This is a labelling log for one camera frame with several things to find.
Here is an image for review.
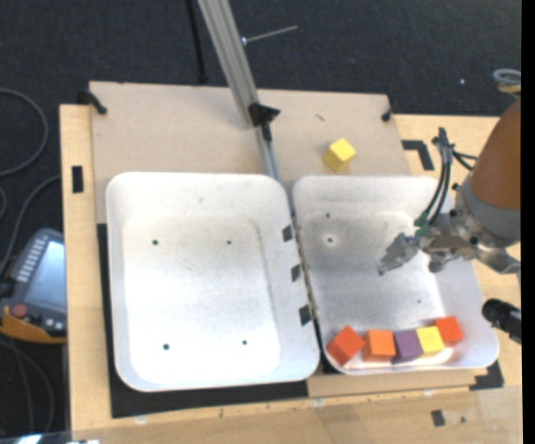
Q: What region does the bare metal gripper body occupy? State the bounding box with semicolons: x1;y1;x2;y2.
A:
416;209;522;276

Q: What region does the white plastic tray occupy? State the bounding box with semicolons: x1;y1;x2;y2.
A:
105;170;321;393
290;174;501;376

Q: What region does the orange cube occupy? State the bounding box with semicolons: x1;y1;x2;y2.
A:
361;328;398;364

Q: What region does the red cube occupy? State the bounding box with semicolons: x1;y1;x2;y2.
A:
433;315;465;345
325;325;367;366

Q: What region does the purple cube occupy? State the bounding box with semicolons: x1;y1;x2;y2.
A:
392;329;424;363

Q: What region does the yellow cube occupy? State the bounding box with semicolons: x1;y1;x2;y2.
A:
416;325;446;355
321;137;358;174

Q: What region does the pale wood board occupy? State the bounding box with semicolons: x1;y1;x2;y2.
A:
88;80;491;400

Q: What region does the black cylinder on white bracket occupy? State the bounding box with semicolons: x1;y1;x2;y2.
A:
480;297;522;345

